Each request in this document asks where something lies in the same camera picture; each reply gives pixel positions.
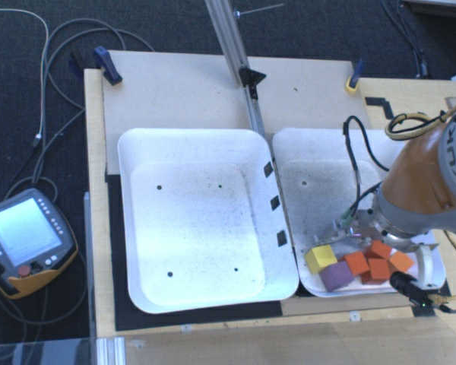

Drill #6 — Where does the white plastic tray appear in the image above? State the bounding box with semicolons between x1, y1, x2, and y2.
271;127;448;299
116;127;301;315

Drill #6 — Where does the purple cube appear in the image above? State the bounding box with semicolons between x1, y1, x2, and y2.
318;261;356;293

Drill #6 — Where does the yellow cube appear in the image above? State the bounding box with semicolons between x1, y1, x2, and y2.
304;244;339;275

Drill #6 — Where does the black cylinder on white bracket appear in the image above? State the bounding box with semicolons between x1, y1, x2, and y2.
388;243;440;308

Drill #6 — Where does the orange cube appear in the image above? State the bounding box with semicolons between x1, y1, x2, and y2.
343;251;371;278
366;258;391;283
366;240;394;260
388;250;416;274

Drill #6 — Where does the pale wood board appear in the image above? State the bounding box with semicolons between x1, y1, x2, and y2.
100;49;374;176

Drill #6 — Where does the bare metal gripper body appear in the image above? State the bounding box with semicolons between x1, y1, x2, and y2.
313;207;422;254

